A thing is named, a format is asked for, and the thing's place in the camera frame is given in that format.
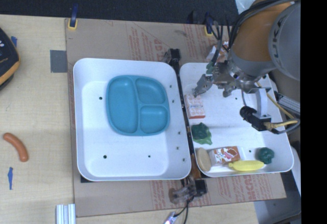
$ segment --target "toy hot dog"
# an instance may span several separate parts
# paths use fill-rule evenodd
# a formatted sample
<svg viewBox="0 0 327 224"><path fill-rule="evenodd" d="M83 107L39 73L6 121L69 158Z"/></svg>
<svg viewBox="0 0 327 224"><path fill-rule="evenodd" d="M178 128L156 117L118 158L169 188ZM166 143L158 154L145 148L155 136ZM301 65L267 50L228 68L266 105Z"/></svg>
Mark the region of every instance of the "toy hot dog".
<svg viewBox="0 0 327 224"><path fill-rule="evenodd" d="M20 161L26 162L29 159L29 155L27 153L25 145L18 137L16 137L12 133L7 132L4 134L4 140L8 141L16 148Z"/></svg>

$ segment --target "white tray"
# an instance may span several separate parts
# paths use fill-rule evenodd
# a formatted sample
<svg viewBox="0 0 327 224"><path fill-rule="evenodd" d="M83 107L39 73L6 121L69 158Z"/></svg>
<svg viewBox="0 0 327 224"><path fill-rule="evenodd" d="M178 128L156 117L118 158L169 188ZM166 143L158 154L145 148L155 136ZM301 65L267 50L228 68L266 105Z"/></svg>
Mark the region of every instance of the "white tray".
<svg viewBox="0 0 327 224"><path fill-rule="evenodd" d="M170 124L154 136L125 136L108 122L108 82L121 75L156 79L169 100ZM84 58L73 69L77 165L90 181L177 180L191 170L175 71L163 62Z"/></svg>
<svg viewBox="0 0 327 224"><path fill-rule="evenodd" d="M206 72L206 65L207 63L186 63L181 67L180 79L184 95L192 93L197 81ZM272 87L268 76L266 79L261 79L260 83L263 87ZM213 143L201 145L193 142L195 150L199 147L211 150L238 146L243 151L243 159L255 160L257 149L268 147L274 151L275 156L271 164L257 171L238 172L228 167L215 167L203 173L209 177L222 177L289 171L293 166L293 154L287 134L276 135L269 131L257 131L240 116L240 109L244 106L241 91L235 90L227 98L223 97L222 92L222 89L213 85L209 91L201 94L206 116L203 119L189 119L190 126L203 122L212 133ZM255 94L245 94L245 101L248 106L256 109ZM279 109L270 100L268 100L268 114L272 116L272 122L282 121Z"/></svg>

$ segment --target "blue divided plate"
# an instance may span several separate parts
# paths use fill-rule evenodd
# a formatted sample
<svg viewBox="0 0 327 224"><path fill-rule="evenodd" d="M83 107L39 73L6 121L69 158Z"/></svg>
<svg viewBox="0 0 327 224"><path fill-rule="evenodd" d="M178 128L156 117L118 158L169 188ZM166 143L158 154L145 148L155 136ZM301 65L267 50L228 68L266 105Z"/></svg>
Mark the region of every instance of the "blue divided plate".
<svg viewBox="0 0 327 224"><path fill-rule="evenodd" d="M166 90L159 81L149 77L124 75L111 79L106 107L110 125L122 135L156 135L169 125Z"/></svg>

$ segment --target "gray tape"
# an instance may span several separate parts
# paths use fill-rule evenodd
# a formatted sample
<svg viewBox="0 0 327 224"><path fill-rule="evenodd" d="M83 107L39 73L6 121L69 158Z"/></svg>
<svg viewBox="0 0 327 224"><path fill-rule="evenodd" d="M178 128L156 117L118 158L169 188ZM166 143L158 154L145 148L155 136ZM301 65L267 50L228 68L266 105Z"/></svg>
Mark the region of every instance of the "gray tape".
<svg viewBox="0 0 327 224"><path fill-rule="evenodd" d="M66 50L50 50L50 69L51 73L67 72Z"/></svg>

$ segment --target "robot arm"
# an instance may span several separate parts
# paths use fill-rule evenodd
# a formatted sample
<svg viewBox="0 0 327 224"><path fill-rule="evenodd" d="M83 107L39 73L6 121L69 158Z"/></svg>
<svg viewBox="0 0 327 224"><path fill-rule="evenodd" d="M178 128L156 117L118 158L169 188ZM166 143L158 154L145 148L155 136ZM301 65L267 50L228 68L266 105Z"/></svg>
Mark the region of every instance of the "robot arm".
<svg viewBox="0 0 327 224"><path fill-rule="evenodd" d="M266 130L266 92L256 84L274 69L300 80L300 11L300 0L256 0L232 28L227 61L214 63L210 74L197 82L193 95L205 93L212 85L224 89L224 97L236 89L255 93L260 109L244 107L240 115L257 130Z"/></svg>

